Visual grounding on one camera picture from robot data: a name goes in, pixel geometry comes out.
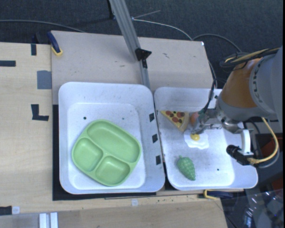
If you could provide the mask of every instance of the white tray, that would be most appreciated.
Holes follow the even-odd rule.
[[[162,188],[165,182],[162,152],[153,96],[147,87],[69,82],[61,86],[58,98],[60,183],[67,192],[156,192]],[[98,119],[106,119],[125,129],[142,146],[136,167],[119,186],[98,183],[83,174],[72,161],[71,151],[76,139],[90,122]]]
[[[161,87],[154,93],[157,121],[162,151],[165,158],[168,180],[179,190],[204,189],[249,189],[257,184],[257,171],[252,166],[242,166],[231,158],[226,147],[230,144],[241,146],[239,134],[225,129],[207,130],[209,147],[190,148],[184,141],[183,133],[163,116],[161,110],[196,112],[208,101],[209,89]],[[215,99],[209,108],[214,108]],[[193,160],[196,180],[184,177],[176,165],[179,156]]]

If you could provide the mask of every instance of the wooden table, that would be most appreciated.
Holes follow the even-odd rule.
[[[162,42],[145,38],[142,38],[142,41],[143,43]],[[191,50],[190,55],[194,57],[194,48],[197,44],[174,41],[170,43],[169,48],[166,48],[164,52],[166,55],[159,52],[162,53],[162,58],[167,59],[165,56],[172,55],[172,51],[167,50],[177,49],[177,45]],[[202,57],[199,57],[195,71],[189,72],[196,74],[200,72],[199,68],[202,69],[204,78],[198,85],[209,88],[212,76],[207,56],[204,50],[199,49],[199,55],[200,52]],[[187,55],[187,52],[183,51],[178,52],[178,56],[180,53]],[[82,227],[88,227],[90,211],[97,213],[97,216],[93,217],[96,217],[99,225],[108,225],[117,217],[117,223],[122,224],[120,217],[128,213],[132,214],[127,226],[120,224],[116,227],[150,227],[152,224],[157,227],[164,225],[175,227],[172,226],[171,220],[176,223],[183,222],[183,224],[197,222],[198,227],[227,227],[220,201],[200,199],[197,196],[200,191],[167,191],[163,188],[155,196],[149,197],[52,201],[52,98],[54,99],[55,96],[51,89],[38,85],[38,72],[54,72],[52,57],[55,56],[51,53],[50,45],[0,43],[0,61],[16,63],[11,67],[0,65],[0,207],[9,205],[19,207],[21,214],[59,212],[59,223],[63,224],[62,227],[71,227],[72,222],[76,220],[78,224],[82,223]],[[156,61],[158,61],[156,57],[148,60],[149,74],[157,72],[160,75],[160,71],[163,70],[158,63],[153,63]],[[192,62],[183,62],[183,67],[192,66]],[[119,69],[125,70],[125,67],[120,66]],[[190,76],[184,76],[184,72],[180,74],[187,79],[190,78]],[[68,80],[67,77],[59,78],[57,73],[53,74],[52,78],[53,86]],[[153,76],[150,76],[150,82],[156,87],[167,85],[167,82],[156,81],[156,77]],[[189,86],[191,85],[196,86],[197,81],[192,81]],[[32,105],[38,105],[38,114],[48,116],[48,120],[33,120]],[[132,207],[133,199],[138,204],[137,207]],[[7,216],[1,217],[0,220],[2,221],[3,218],[7,224],[9,220],[16,219],[14,216]]]

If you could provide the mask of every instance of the green toy grape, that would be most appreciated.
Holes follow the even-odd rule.
[[[189,180],[195,180],[195,168],[192,160],[189,157],[180,156],[177,161],[177,167],[181,173]]]

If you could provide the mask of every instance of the green divided tray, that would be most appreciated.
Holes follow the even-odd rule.
[[[72,149],[74,164],[106,186],[118,186],[131,174],[142,153],[139,141],[107,120],[91,122]]]

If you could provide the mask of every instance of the pizza slice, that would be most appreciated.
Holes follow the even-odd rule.
[[[161,111],[161,114],[167,117],[181,132],[186,130],[190,118],[188,112]]]

